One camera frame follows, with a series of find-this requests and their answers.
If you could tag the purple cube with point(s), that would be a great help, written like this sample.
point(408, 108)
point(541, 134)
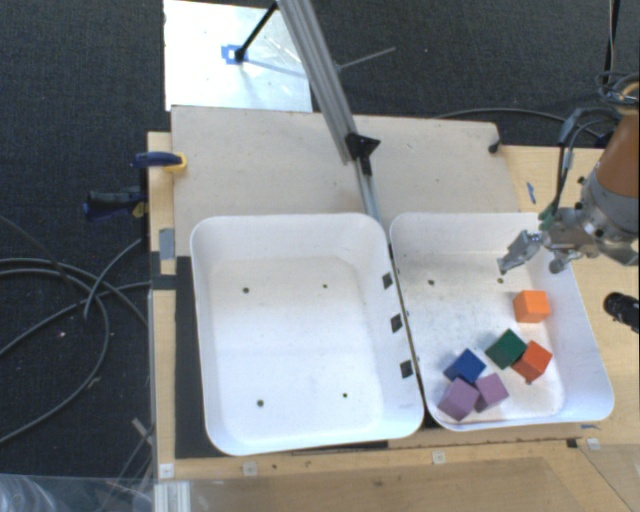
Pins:
point(492, 390)
point(457, 400)

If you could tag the blue cube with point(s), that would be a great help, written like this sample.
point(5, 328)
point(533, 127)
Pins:
point(466, 366)

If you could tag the white plastic tray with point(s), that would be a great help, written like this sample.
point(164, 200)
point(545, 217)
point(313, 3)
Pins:
point(295, 340)
point(465, 305)

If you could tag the light orange cube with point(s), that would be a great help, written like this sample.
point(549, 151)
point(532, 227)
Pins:
point(531, 305)

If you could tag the green cube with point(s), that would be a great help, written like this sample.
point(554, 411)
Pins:
point(505, 348)

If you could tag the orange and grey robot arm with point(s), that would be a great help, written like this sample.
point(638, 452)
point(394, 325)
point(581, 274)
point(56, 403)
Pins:
point(622, 160)

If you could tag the dark orange cube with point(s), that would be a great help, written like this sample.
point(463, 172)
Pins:
point(534, 361)

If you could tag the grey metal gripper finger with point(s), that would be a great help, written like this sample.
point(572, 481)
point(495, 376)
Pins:
point(559, 264)
point(520, 250)

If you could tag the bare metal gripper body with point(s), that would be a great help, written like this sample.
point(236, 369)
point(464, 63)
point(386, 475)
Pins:
point(570, 231)

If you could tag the thin black rod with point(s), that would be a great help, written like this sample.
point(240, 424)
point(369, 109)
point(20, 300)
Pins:
point(407, 330)

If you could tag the pale wood board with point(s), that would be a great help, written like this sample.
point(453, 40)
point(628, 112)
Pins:
point(280, 170)

